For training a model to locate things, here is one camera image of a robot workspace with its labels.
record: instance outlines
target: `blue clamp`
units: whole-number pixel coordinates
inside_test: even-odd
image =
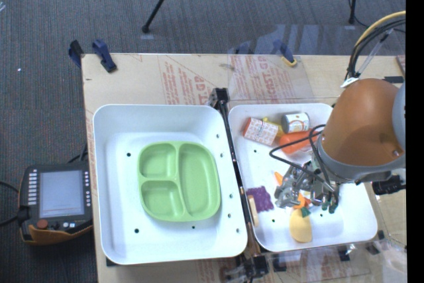
[[[293,57],[289,46],[284,44],[280,39],[277,39],[273,42],[274,48],[277,51],[280,51],[284,58],[282,60],[288,64],[288,66],[295,66],[297,64],[297,60]]]
[[[68,49],[69,57],[79,68],[81,68],[81,55],[84,54],[79,42],[74,40]]]
[[[117,66],[113,62],[109,50],[107,49],[107,45],[104,41],[101,39],[94,40],[93,49],[94,52],[101,57],[102,61],[100,62],[106,71],[112,72],[113,70],[116,70]]]

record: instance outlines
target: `wooden table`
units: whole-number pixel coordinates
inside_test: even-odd
[[[99,281],[104,282],[221,282],[223,268],[235,265],[233,258],[107,266],[101,248],[99,208],[93,144],[93,114],[110,103],[203,105],[213,88],[229,89],[231,100],[279,103],[298,100],[332,105],[343,89],[348,56],[298,56],[293,68],[275,55],[226,54],[111,54],[117,70],[108,73],[96,54],[81,58],[87,141],[93,196],[93,224]],[[360,58],[358,67],[364,59]],[[395,56],[376,56],[361,78],[402,76]],[[368,187],[379,225],[385,235],[406,245],[405,190],[378,198]],[[349,282],[378,282],[381,270],[370,268]],[[291,282],[287,272],[271,272],[259,282],[274,282],[278,276]]]

